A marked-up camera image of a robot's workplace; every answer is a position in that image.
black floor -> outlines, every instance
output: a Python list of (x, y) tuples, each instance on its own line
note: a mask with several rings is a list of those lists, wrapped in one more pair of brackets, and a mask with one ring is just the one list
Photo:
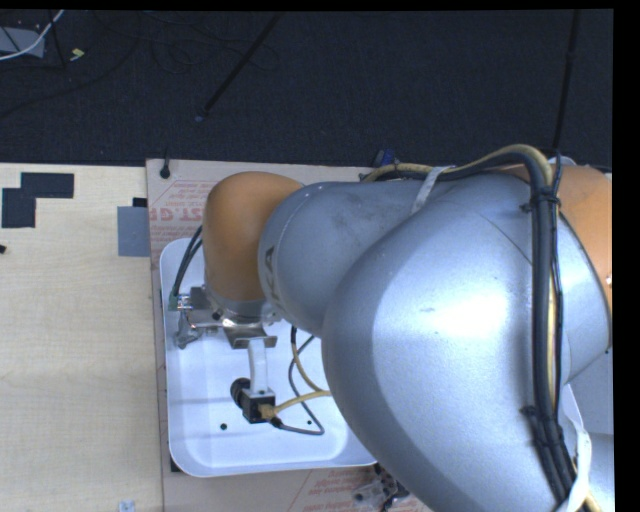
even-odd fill
[[(0, 27), (40, 32), (57, 13), (2, 9)], [(198, 122), (272, 12), (67, 10), (43, 58), (0, 60), (0, 162), (361, 166), (388, 148), (437, 165), (551, 148), (573, 13), (287, 12)], [(613, 10), (580, 10), (576, 46), (559, 149), (610, 168)]]

white tray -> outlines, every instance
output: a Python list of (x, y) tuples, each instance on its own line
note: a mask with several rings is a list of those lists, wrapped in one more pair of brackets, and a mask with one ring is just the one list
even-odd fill
[[(375, 459), (351, 432), (333, 398), (310, 400), (307, 405), (322, 423), (322, 436), (276, 429), (268, 423), (250, 424), (234, 403), (231, 384), (249, 377), (249, 356), (245, 349), (232, 349), (223, 332), (178, 348), (175, 333), (179, 313), (168, 311), (168, 295), (188, 239), (171, 242), (160, 257), (160, 280), (165, 332), (169, 450), (185, 473), (213, 477), (241, 473), (294, 469), (362, 466)], [(202, 250), (194, 256), (181, 291), (201, 286), (204, 276)], [(291, 362), (291, 325), (282, 321), (266, 328), (277, 335), (274, 348), (267, 349), (269, 387), (276, 403), (293, 398), (288, 381)], [(309, 337), (298, 331), (298, 347)], [(320, 340), (312, 341), (300, 355), (311, 379), (328, 389), (322, 367)], [(301, 393), (311, 391), (294, 368), (294, 382)], [(315, 430), (301, 405), (279, 414), (282, 421), (298, 428)]]

white cable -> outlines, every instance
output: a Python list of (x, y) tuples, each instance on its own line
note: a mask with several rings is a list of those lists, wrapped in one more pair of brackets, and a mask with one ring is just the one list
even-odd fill
[(411, 215), (416, 213), (420, 208), (422, 208), (425, 205), (425, 203), (427, 202), (427, 198), (429, 197), (429, 194), (431, 194), (431, 190), (433, 189), (433, 186), (435, 185), (436, 180), (438, 179), (438, 176), (440, 176), (442, 172), (446, 171), (451, 167), (453, 166), (445, 165), (443, 167), (434, 167), (433, 169), (431, 169), (431, 171), (429, 171), (429, 174), (427, 174), (427, 177), (422, 183), (420, 190), (418, 190), (418, 195), (413, 201), (413, 206), (411, 206)]
[(38, 36), (38, 38), (31, 43), (29, 46), (27, 46), (26, 48), (23, 48), (22, 50), (20, 50), (19, 52), (16, 53), (12, 53), (10, 55), (3, 55), (2, 57), (0, 57), (0, 60), (9, 60), (9, 59), (13, 59), (15, 57), (20, 57), (20, 55), (24, 55), (25, 53), (29, 53), (31, 50), (33, 50), (36, 46), (38, 46), (40, 44), (40, 41), (42, 41), (42, 39), (44, 38), (44, 36), (47, 35), (47, 33), (49, 32), (49, 30), (51, 30), (51, 26), (57, 22), (60, 17), (64, 14), (64, 9), (60, 9), (58, 11), (58, 14), (56, 14), (53, 18), (52, 22), (49, 22), (49, 24), (44, 28), (44, 30), (41, 32), (41, 34)]
[(575, 512), (582, 506), (589, 494), (589, 471), (591, 470), (591, 438), (582, 423), (576, 398), (571, 386), (567, 384), (560, 392), (560, 410), (576, 431), (577, 474), (567, 499), (556, 512)]

light wood surface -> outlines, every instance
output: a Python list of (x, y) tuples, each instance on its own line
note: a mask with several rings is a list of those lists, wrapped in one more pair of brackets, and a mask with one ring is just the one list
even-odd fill
[(0, 509), (160, 511), (150, 259), (117, 236), (145, 169), (1, 164), (0, 188), (21, 172), (73, 173), (75, 193), (0, 228)]

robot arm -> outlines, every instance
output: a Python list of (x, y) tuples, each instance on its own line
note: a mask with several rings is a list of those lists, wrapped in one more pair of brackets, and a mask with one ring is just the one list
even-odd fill
[[(524, 167), (496, 169), (514, 156)], [(556, 217), (540, 156), (514, 146), (445, 171), (417, 211), (425, 180), (247, 173), (207, 202), (206, 285), (223, 314), (321, 338), (344, 418), (436, 512), (551, 511), (573, 491), (558, 397), (611, 346), (611, 183), (567, 167)], [(592, 479), (610, 477), (593, 462)]]

